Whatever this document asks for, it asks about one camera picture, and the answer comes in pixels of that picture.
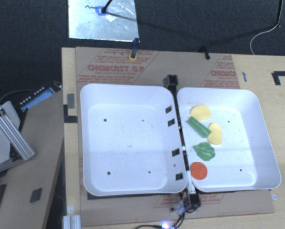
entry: white plastic tray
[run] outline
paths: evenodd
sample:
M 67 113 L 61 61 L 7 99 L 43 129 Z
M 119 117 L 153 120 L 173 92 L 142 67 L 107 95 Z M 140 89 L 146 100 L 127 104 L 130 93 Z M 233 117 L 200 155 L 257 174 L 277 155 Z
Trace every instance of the white plastic tray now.
M 248 90 L 183 88 L 177 95 L 189 165 L 202 162 L 208 174 L 203 180 L 191 177 L 203 192 L 270 189 L 281 176 L 257 97 Z M 201 121 L 206 127 L 217 122 L 223 143 L 212 145 L 215 157 L 203 161 L 193 145 L 207 142 L 188 123 L 192 107 L 205 104 L 212 113 Z
M 172 94 L 163 87 L 81 90 L 83 181 L 96 196 L 177 193 L 187 184 Z

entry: metal plate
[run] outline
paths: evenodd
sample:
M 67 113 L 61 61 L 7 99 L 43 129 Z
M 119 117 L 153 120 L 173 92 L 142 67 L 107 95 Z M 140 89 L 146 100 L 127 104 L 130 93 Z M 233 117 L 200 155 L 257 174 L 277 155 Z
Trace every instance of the metal plate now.
M 96 8 L 109 0 L 68 0 L 69 37 L 132 42 L 139 38 L 134 0 L 113 0 L 105 15 Z

